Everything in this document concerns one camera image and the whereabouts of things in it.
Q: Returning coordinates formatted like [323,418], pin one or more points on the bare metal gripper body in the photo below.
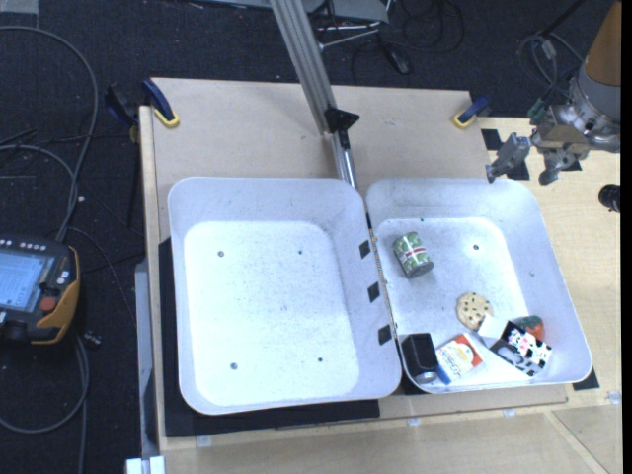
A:
[568,134]

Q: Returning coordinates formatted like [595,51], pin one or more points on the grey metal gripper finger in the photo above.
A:
[513,152]
[555,167]

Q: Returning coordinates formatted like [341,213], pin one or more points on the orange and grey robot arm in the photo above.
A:
[603,57]

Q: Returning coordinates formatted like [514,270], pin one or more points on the white plastic tray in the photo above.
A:
[266,309]
[459,260]

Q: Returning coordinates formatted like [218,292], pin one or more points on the green and white can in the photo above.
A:
[412,255]

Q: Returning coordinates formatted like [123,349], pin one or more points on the red strawberry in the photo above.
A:
[534,326]

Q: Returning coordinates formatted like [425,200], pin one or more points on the tan chocolate chip biscuit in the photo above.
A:
[473,309]

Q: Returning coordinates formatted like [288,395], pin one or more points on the thin black and white rod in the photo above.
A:
[381,274]

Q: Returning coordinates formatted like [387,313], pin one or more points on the black and white cow carton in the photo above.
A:
[526,348]

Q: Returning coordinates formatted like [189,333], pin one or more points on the red and white carton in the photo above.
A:
[459,357]

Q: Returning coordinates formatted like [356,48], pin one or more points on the black block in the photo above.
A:
[418,353]

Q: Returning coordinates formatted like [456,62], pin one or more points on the pale wood board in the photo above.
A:
[247,136]

